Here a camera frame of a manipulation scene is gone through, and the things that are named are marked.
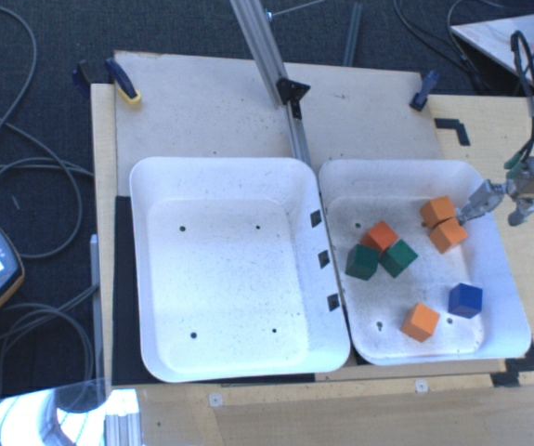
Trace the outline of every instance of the wooden table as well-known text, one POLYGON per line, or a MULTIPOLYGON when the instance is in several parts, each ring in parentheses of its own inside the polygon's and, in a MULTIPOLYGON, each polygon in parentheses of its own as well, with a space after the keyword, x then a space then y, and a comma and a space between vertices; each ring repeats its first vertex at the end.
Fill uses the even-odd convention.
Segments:
MULTIPOLYGON (((105 372, 111 372, 113 222, 117 190, 115 93, 92 87, 105 372)), ((518 98, 432 96, 433 117, 459 119, 471 146, 437 130, 446 159, 503 181, 503 162, 527 140, 526 102, 518 98)), ((534 338, 534 216, 511 228, 506 200, 495 211, 534 338)), ((228 387, 205 384, 135 386, 143 440, 152 445, 534 444, 534 372, 518 388, 495 388, 488 373, 504 360, 398 367, 347 365, 317 382, 228 387), (424 379, 427 393, 416 393, 424 379), (223 406, 211 406, 218 394, 223 406)), ((112 389, 108 376, 108 391, 112 389)))

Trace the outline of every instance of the wooden block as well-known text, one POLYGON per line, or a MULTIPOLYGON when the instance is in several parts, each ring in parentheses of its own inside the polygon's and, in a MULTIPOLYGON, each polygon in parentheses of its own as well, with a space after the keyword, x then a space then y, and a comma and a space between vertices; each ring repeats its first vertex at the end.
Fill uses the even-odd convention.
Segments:
POLYGON ((439 318, 440 314, 435 310, 418 302, 407 312, 400 330, 409 337, 423 342, 434 334, 439 318))
POLYGON ((420 209, 427 228, 435 228, 439 223, 456 217, 456 209, 448 196, 433 198, 420 209))
POLYGON ((483 289, 460 283, 450 290, 449 313, 472 319, 481 312, 483 289))
POLYGON ((444 254, 450 248, 460 243, 469 234, 459 225, 456 218, 448 219, 440 223, 430 232, 430 240, 436 245, 437 250, 444 254))
POLYGON ((359 244, 369 246, 379 253, 383 253, 396 240, 398 240, 398 235, 384 220, 380 220, 362 236, 359 244))
POLYGON ((345 274, 367 281, 378 268, 378 251, 369 246, 356 244, 347 256, 345 274))
POLYGON ((388 274, 396 278, 415 259, 417 259, 417 253, 403 240, 398 240, 383 252, 380 264, 388 271, 388 274))

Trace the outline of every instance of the blue cube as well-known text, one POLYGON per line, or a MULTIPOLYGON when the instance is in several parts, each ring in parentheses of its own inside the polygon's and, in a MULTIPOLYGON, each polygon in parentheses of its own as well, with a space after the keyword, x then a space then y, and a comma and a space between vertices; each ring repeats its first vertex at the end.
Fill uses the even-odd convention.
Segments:
POLYGON ((449 313, 471 319, 481 312, 483 289, 460 283, 450 290, 449 313))

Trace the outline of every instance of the white tray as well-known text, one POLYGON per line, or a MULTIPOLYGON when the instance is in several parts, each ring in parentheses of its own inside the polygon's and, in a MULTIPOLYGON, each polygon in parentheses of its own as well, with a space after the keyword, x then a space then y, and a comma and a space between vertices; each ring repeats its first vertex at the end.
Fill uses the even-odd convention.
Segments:
POLYGON ((530 330, 492 214, 469 221, 468 238, 441 255, 419 212, 448 195, 466 204, 482 178, 458 161, 334 160, 319 173, 333 254, 357 352, 379 365, 515 358, 530 345, 530 330), (345 275, 349 250, 383 219, 418 258, 393 279, 381 266, 368 280, 345 275), (464 319, 448 314, 449 290, 464 282, 483 289, 483 310, 464 319), (438 311, 436 332, 418 342, 402 332, 416 302, 438 311))
POLYGON ((133 168, 130 190, 151 374, 175 383, 345 363, 349 336, 342 309, 330 309, 338 281, 310 168, 152 157, 133 168))

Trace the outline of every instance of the yellow and blue clamp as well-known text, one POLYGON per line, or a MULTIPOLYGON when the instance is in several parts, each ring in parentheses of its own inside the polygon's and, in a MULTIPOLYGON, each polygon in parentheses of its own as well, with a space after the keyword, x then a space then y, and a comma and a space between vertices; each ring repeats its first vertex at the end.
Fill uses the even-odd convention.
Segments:
POLYGON ((122 96, 123 99, 131 106, 138 104, 141 100, 140 92, 135 89, 122 66, 120 66, 114 58, 106 59, 104 66, 106 67, 106 70, 108 70, 108 73, 113 78, 115 83, 118 85, 118 93, 120 96, 122 96))

